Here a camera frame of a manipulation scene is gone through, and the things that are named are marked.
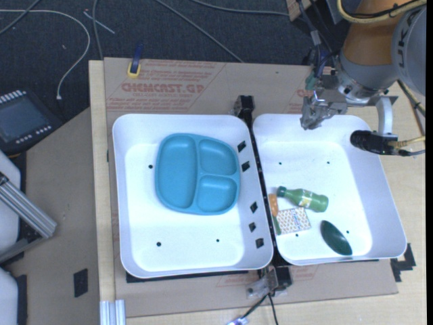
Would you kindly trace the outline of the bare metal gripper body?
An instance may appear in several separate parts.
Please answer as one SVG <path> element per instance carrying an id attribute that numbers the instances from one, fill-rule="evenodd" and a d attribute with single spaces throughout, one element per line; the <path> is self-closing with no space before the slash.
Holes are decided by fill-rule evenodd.
<path id="1" fill-rule="evenodd" d="M 311 98 L 313 115 L 345 114 L 349 106 L 366 106 L 376 90 L 357 82 L 340 79 L 319 79 Z"/>

